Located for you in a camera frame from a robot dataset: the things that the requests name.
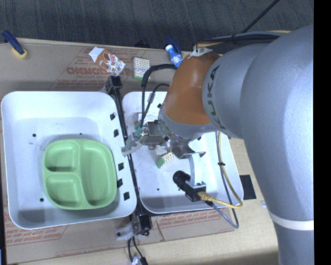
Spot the thin black rod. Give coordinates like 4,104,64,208
113,88,145,216

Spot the green and white small carton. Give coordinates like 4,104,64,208
155,151,176,168

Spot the black block with thin wires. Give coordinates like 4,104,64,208
104,75,122,94
131,213,153,236

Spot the blue and white bottle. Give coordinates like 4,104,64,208
165,44,184,68

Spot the white and brown carton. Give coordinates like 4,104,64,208
88,46,126,77

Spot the white plastic tray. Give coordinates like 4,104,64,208
0,91,138,230
121,91,244,214

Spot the green divided plate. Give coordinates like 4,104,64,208
42,139,118,210

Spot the brown cardboard board red print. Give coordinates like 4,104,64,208
0,37,265,264

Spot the black cylinder on white bracket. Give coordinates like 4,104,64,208
172,151,207,203

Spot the white and green patterned box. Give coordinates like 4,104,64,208
132,57,151,82

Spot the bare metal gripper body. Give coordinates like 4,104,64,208
139,120,195,159

